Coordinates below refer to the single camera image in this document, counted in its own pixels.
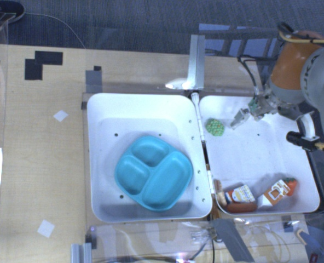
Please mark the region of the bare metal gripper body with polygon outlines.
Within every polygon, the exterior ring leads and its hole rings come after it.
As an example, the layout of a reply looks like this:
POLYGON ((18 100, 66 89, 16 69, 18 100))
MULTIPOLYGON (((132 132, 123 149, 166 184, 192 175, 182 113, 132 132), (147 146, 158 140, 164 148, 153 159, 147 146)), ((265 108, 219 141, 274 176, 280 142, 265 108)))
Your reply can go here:
POLYGON ((248 103, 248 109, 255 121, 260 121, 265 115, 276 114, 278 112, 276 96, 271 90, 255 95, 248 103))

